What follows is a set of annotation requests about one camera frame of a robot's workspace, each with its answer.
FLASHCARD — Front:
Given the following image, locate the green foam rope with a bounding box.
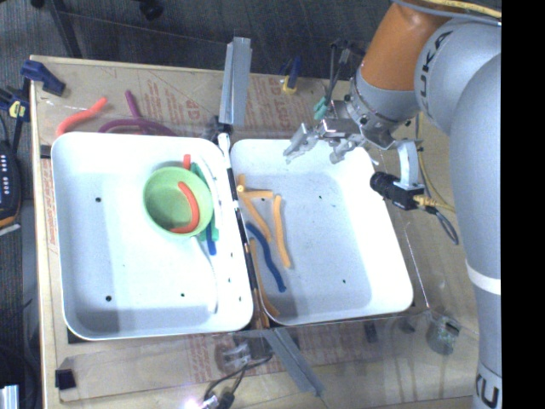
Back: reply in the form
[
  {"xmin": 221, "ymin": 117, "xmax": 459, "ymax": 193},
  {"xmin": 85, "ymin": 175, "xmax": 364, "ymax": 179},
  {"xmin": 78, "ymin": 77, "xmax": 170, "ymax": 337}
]
[{"xmin": 188, "ymin": 161, "xmax": 221, "ymax": 243}]

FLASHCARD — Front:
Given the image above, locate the black cylinder on white bracket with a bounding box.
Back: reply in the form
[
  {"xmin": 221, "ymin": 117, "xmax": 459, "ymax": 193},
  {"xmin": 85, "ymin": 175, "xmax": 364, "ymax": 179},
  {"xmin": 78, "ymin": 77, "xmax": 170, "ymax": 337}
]
[{"xmin": 369, "ymin": 139, "xmax": 427, "ymax": 211}]

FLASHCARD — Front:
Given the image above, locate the long red-orange foam rope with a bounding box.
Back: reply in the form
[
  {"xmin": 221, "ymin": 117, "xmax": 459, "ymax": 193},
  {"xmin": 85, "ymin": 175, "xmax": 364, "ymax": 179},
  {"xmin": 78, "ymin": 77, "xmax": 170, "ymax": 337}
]
[{"xmin": 54, "ymin": 96, "xmax": 109, "ymax": 138}]

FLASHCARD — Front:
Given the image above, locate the short blue foam rope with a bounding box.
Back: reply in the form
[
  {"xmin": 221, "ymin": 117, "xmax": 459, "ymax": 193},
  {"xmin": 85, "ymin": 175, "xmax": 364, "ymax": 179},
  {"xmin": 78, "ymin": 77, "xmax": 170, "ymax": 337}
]
[{"xmin": 204, "ymin": 222, "xmax": 218, "ymax": 256}]

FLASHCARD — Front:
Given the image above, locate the green bowl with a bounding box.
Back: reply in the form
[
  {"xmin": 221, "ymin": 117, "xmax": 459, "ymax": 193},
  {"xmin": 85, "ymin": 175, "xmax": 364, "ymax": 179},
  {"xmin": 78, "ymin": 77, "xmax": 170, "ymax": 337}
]
[{"xmin": 141, "ymin": 165, "xmax": 215, "ymax": 239}]

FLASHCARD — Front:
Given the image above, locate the brown cardboard board, red print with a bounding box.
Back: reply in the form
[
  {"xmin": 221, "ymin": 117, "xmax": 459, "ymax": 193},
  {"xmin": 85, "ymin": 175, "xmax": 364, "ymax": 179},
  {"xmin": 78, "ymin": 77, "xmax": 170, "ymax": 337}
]
[{"xmin": 31, "ymin": 55, "xmax": 479, "ymax": 404}]

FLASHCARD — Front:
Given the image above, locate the purple foam rope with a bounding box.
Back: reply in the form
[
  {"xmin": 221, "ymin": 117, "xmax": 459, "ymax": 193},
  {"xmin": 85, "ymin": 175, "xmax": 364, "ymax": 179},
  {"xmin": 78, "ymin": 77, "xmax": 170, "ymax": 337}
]
[{"xmin": 97, "ymin": 89, "xmax": 178, "ymax": 137}]

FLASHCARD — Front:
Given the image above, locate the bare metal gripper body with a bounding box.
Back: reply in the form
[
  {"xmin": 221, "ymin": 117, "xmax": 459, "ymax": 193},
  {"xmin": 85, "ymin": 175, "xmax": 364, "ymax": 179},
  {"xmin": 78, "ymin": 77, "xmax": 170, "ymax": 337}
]
[{"xmin": 318, "ymin": 97, "xmax": 412, "ymax": 150}]

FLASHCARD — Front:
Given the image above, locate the thin black and white rod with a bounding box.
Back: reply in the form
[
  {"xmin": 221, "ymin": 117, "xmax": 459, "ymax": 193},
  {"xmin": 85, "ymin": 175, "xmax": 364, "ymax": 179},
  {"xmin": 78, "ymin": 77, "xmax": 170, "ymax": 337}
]
[{"xmin": 216, "ymin": 131, "xmax": 261, "ymax": 330}]

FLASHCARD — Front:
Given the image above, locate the long blue foam rope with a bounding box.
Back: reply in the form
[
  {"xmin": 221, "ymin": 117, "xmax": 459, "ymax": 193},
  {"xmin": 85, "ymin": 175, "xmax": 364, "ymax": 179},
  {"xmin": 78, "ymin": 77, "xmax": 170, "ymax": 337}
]
[{"xmin": 244, "ymin": 221, "xmax": 288, "ymax": 294}]

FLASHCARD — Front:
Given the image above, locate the white plastic tray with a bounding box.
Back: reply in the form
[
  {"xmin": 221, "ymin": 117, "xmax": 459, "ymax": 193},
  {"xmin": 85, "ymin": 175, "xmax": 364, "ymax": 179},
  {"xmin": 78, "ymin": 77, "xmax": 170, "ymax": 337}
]
[
  {"xmin": 50, "ymin": 130, "xmax": 255, "ymax": 342},
  {"xmin": 229, "ymin": 137, "xmax": 416, "ymax": 328}
]

